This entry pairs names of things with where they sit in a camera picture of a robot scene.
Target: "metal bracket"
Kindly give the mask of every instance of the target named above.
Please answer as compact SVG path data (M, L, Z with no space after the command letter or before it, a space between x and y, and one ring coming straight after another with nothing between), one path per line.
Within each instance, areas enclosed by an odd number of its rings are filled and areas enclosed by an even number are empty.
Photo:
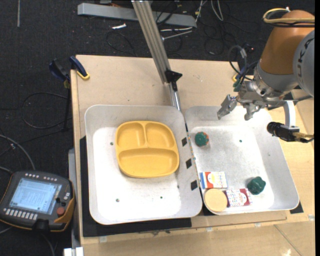
M132 8L125 7L114 7L114 6L106 6L101 4L94 3L81 3L77 7L77 14L82 16L95 16L102 18L111 18L111 19L121 19L127 21L138 21L137 15ZM159 13L153 11L151 13L153 20L158 19ZM185 27L197 27L196 19L191 15L185 14L170 14L164 12L161 15L161 19L158 21L164 21L169 15L170 18L165 21L166 24L176 25L176 26L185 26Z
M171 83L172 89L175 92L177 92L178 91L177 81L179 80L180 77L182 77L182 74L172 70L168 70L168 69L164 72L164 74L167 81Z

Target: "yellow divided tray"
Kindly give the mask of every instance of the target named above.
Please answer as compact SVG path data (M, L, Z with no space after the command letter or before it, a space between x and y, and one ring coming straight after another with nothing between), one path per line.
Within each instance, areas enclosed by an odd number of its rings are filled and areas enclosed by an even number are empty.
M179 152L171 129L154 121L129 121L115 133L119 168L135 178L155 178L174 173Z

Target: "wire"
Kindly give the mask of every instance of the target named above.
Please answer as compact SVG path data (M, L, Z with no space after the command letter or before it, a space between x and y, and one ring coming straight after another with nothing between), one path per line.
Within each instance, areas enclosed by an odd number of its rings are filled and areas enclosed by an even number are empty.
M220 21L224 21L224 17L222 15L222 12L221 12L221 8L220 8L220 3L219 3L219 0L217 0L217 3L218 3L218 10L219 10L219 13L220 13L220 16L217 14L216 12L216 9L214 7L214 2L211 0L211 6L212 6L212 10L214 12L214 14L217 16L217 18L220 20Z
M9 141L12 142L13 144L17 145L17 146L23 151L23 153L26 155L26 157L29 159L30 164L32 165L32 169L33 169L33 170L36 170L35 164L34 164L34 162L32 161L30 155L28 154L28 152L27 152L18 142L14 141L13 139L11 139L11 138L9 138L9 137L7 137L7 136L3 136L3 135L1 135L1 134L0 134L0 137L1 137L1 138L4 138L4 139L6 139L6 140L9 140Z
M13 227L10 226L10 227L7 227L7 228L4 229L4 230L1 230L1 231L0 231L0 235L3 234L3 233L5 233L5 232L7 232L8 230L10 230L10 229L12 229L12 228L13 228Z
M124 40L126 40L126 42L129 44L130 48L132 49L133 53L130 52L130 51L125 51L125 50L122 50L122 49L119 49L117 47L115 47L113 44L111 44L109 41L108 41L108 38L110 37L111 34L116 34L116 35L119 35L121 36L122 38L124 38ZM114 31L114 30L111 30L109 31L107 34L106 34L106 37L105 37L105 40L106 40L106 43L111 46L113 49L119 51L119 52L122 52L122 53L125 53L125 54L130 54L134 57L138 57L138 55L136 54L136 51L133 47L133 45L131 44L131 42L128 40L128 38L126 38L126 36L124 34L121 34L120 32L118 31Z
M4 167L2 167L2 166L0 166L0 170L3 170L3 171L5 171L5 172L7 172L8 174L13 174L13 172L11 171L11 170L9 170L9 169L7 169L7 168L4 168Z
M163 20L159 21L159 18L161 17L161 15L164 14L165 10L171 5L171 4L175 4L175 9L173 11L171 11L169 13L169 15L167 17L165 17ZM167 4L165 6L165 8L161 11L161 13L159 14L159 16L157 16L156 20L155 20L155 23L158 27L162 26L166 21L168 21L172 15L174 14L174 12L178 9L178 6L176 5L175 1L170 1L169 4Z
M32 93L31 95L29 95L28 97L25 98L25 100L23 101L22 105L21 105L21 118L22 120L30 127L32 128L35 128L35 129L39 129L39 130L45 130L45 129L50 129L50 128L53 128L53 127L56 127L62 123L65 122L65 120L63 121L60 121L58 123L55 123L53 125L49 125L49 126L44 126L44 127L41 127L41 126L36 126L30 122L28 122L25 117L24 117L24 106L25 106L25 103L27 102L27 100L30 98L30 97L33 97L35 95L40 95L40 94L47 94L47 95L52 95L52 96L56 96L56 97L59 97L59 98L63 98L63 99L68 99L67 97L65 96L62 96L62 95L59 95L59 94L56 94L56 93L52 93L52 92L35 92L35 93Z
M280 28L314 28L314 24L303 24L304 22L293 22L293 23L285 23L285 22L278 22L278 23L268 23L273 27L280 27Z
M2 134L5 137L6 141L8 142L8 145L13 149L13 153L14 153L15 157L17 158L18 162L19 162L20 168L22 169L22 165L21 165L20 159L19 159L19 157L17 155L17 152L15 151L14 147L11 145L9 138L6 136L5 132L2 130L1 127L0 127L0 131L2 132Z
M31 141L34 141L36 139L40 139L40 138L43 138L43 137L46 137L46 136L50 136L50 135L53 135L53 134L57 134L57 133L61 133L63 132L62 130L57 130L57 131L54 131L54 132L51 132L51 133L48 133L48 134L44 134L44 135L40 135L38 137L34 137L34 138L30 138L30 139L27 139L27 140L24 140L24 141L21 141L19 144L23 144L23 143L27 143L27 142L31 142ZM6 152L8 152L10 149L12 149L12 147L8 147L7 149L5 149L2 153L0 153L0 157L2 155L4 155Z
M185 31L185 30L191 30L193 27L189 26L189 27L185 27L185 28L168 28L168 29L161 29L160 32L167 32L167 31Z
M49 239L43 234L43 233L40 233L42 235L42 237L44 238L44 240L47 242L47 244L49 245L50 247L50 250L51 250L51 254L52 256L55 256L55 249L54 247L52 246L51 242L49 241Z
M243 74L240 76L241 80L240 80L240 84L242 84L244 82L245 79L253 81L253 79L246 77L246 75L248 74L249 70L252 69L252 67L255 67L257 65L259 61L254 61L253 63L251 63L246 70L243 72Z
M168 53L167 54L168 57L174 56L174 55L176 55L176 56L180 57L181 59L183 59L183 56L181 54L177 53L177 52L172 52L172 53Z
M163 37L162 40L166 40L166 39L170 39L170 38L175 38L175 37L181 37L182 35L185 35L185 34L189 34L191 33L192 31L186 31L186 32L182 32L182 33L178 33L178 34L174 34L174 35L169 35L167 37Z
M198 8L198 14L197 14L197 16L196 16L196 18L195 18L195 23L197 23L197 21L198 21L198 18L200 17L200 13L201 13L201 9L202 9L202 6L206 3L207 1L202 1L201 0L201 2L200 2L200 7Z
M239 51L243 51L244 49L240 46L240 45L234 45L232 46L229 51L228 51L228 59L229 59L229 63L231 65L231 67L233 68L233 70L238 74L238 75L241 75L240 71L238 71L235 66L232 64L231 62L231 58L230 58L230 55L231 55L231 52L233 49L237 48ZM246 56L243 56L243 59L244 59L244 67L247 68L247 57Z
M273 16L276 13L289 13L290 10L289 8L274 8L271 10L268 10L267 12L264 13L262 20L265 23L268 24L273 24L273 23L285 23L285 24L292 24L292 23L315 23L315 17L308 17L308 18L272 18L270 19L271 16Z
M210 42L210 41L212 41L212 40L217 40L218 42L220 42L221 44L222 44L222 47L221 47L221 49L219 50L219 51L213 51L213 50L208 50L208 47L207 47L207 45L208 45L208 43ZM211 55L214 55L214 56L218 56L218 55L221 55L221 54L223 54L224 53L224 51L225 51L225 45L224 45L224 42L221 40L221 39L216 39L216 38L210 38L210 37L208 37L206 40L205 40L205 42L204 42L204 49L206 50L206 52L208 53L208 54L211 54Z
M182 36L180 34L178 34L178 33L175 36L177 36L179 38L179 44L178 44L177 48L176 49L168 49L168 46L166 47L166 41L164 40L163 41L163 45L164 45L164 48L165 48L166 51L168 51L168 52L178 52L182 48L182 46L183 46L183 38L182 38Z

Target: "green ball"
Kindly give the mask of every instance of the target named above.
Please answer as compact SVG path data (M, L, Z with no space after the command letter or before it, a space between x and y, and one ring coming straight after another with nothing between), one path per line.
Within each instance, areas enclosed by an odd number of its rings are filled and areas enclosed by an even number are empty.
M197 132L194 139L195 144L197 144L199 147L206 146L209 143L209 136L203 131Z

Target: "red button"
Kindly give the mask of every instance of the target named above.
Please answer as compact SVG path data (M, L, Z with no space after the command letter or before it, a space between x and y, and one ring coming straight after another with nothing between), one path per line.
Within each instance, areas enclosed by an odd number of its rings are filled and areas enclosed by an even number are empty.
M63 207L59 207L58 209L56 209L56 214L58 214L59 217L61 217L62 215L65 214L65 208Z

